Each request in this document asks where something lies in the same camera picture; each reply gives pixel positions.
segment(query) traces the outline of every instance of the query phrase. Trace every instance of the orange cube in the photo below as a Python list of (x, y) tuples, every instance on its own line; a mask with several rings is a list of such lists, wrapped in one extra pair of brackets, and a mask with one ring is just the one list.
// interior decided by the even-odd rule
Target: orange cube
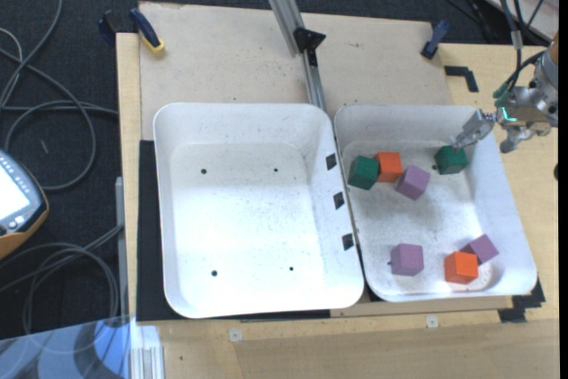
[(398, 152), (378, 152), (375, 159), (379, 162), (377, 182), (396, 182), (404, 170)]
[(446, 281), (468, 284), (479, 275), (477, 256), (471, 253), (455, 251), (444, 259)]

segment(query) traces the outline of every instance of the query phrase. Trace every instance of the green cube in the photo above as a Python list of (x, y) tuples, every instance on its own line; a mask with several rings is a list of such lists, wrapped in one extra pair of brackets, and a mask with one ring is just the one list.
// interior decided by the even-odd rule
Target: green cube
[(379, 177), (379, 162), (359, 155), (349, 170), (347, 183), (363, 190), (370, 190)]
[(458, 174), (468, 165), (468, 157), (465, 150), (454, 150), (452, 146), (443, 146), (434, 155), (438, 172), (445, 174)]

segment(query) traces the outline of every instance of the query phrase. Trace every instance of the green light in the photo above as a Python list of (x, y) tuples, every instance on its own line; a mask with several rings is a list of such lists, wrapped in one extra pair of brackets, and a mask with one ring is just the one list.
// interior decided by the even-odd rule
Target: green light
[(504, 107), (501, 108), (503, 111), (503, 117), (505, 117), (505, 120), (507, 122), (516, 122), (518, 119), (516, 117), (509, 117), (509, 115), (507, 114), (507, 109), (505, 109)]

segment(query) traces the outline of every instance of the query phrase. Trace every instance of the wooden table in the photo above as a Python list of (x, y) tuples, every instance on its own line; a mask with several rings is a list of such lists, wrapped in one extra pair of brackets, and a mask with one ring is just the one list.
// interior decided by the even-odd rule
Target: wooden table
[[(326, 18), (319, 19), (325, 24)], [(392, 30), (392, 23), (387, 23)], [(525, 56), (539, 50), (527, 47)], [(138, 142), (144, 136), (140, 54), (146, 51), (137, 35), (117, 36), (132, 315), (137, 286)], [(390, 65), (404, 66), (396, 49), (390, 52)], [(468, 91), (463, 78), (445, 77), (451, 102), (490, 111), (493, 90), (514, 68), (515, 53), (510, 46), (441, 44), (435, 60), (439, 66), (469, 67), (476, 77), (477, 93)], [(523, 73), (521, 83), (530, 76)], [(498, 128), (494, 134), (498, 142), (505, 138)], [(408, 304), (369, 302), (363, 297), (325, 320), (146, 323), (160, 335), (166, 377), (559, 377), (558, 183), (553, 177), (557, 141), (557, 130), (553, 130), (502, 156), (546, 297), (540, 308), (525, 311), (526, 323), (501, 322), (497, 310), (512, 308), (512, 296)], [(232, 340), (230, 333), (237, 333), (242, 341)]]

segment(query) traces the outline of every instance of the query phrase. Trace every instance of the cube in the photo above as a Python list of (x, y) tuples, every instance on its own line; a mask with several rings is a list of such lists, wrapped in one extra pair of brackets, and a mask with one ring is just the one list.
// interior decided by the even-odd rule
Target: cube
[(424, 268), (421, 245), (399, 243), (390, 251), (390, 270), (395, 275), (415, 276)]
[(359, 155), (351, 163), (347, 183), (363, 190), (370, 190), (379, 175), (379, 162)]
[(499, 254), (499, 251), (497, 251), (497, 248), (493, 245), (493, 242), (485, 233), (468, 243), (460, 251), (476, 255), (477, 262), (480, 265), (486, 263), (490, 259), (493, 259)]
[(411, 164), (402, 174), (396, 190), (416, 201), (426, 191), (429, 182), (430, 173)]
[(442, 175), (457, 174), (468, 166), (465, 150), (454, 150), (452, 146), (443, 146), (434, 155), (438, 172)]
[(471, 253), (455, 251), (444, 259), (446, 281), (468, 284), (479, 275), (477, 256)]
[(375, 159), (379, 162), (377, 182), (396, 182), (402, 176), (402, 161), (398, 152), (377, 152)]

